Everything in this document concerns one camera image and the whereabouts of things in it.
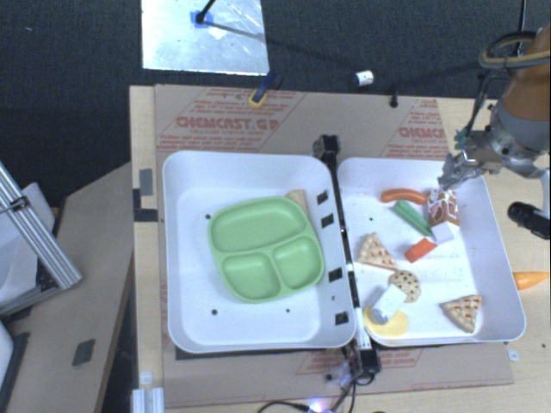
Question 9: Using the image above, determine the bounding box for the yellow cheese slice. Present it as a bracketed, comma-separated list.
[362, 305, 410, 339]

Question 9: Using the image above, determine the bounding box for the green pea pod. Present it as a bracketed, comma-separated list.
[391, 199, 434, 237]

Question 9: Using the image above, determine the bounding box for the green divided plate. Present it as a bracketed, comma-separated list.
[207, 195, 325, 305]

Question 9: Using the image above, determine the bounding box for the white plastic tray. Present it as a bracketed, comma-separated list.
[161, 149, 358, 354]
[336, 157, 528, 348]

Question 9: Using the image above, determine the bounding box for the black block with thin wires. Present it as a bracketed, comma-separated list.
[312, 133, 342, 160]
[343, 347, 382, 387]

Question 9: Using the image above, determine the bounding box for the brown cardboard board red print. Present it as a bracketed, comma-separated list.
[152, 83, 516, 409]

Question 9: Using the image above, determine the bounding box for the orange and white block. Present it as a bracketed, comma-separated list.
[403, 237, 439, 264]

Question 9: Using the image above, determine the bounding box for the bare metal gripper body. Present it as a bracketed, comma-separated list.
[448, 130, 518, 176]

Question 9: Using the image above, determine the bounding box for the black cylinder on white bracket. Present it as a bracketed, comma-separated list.
[507, 165, 551, 241]

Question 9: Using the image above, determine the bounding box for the pizza slice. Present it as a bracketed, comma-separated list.
[439, 294, 484, 335]
[356, 231, 399, 272]

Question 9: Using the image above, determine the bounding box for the tan bread wedge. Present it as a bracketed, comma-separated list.
[284, 188, 311, 218]

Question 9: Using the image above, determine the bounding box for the thin black and white rod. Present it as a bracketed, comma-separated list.
[327, 152, 372, 353]

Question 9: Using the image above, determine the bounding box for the brown chocolate chip biscuit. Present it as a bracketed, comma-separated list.
[387, 269, 422, 305]

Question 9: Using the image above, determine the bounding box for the orange carrot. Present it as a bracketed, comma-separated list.
[512, 270, 551, 292]

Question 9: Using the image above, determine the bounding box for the orange sausage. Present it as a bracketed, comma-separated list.
[380, 188, 429, 205]

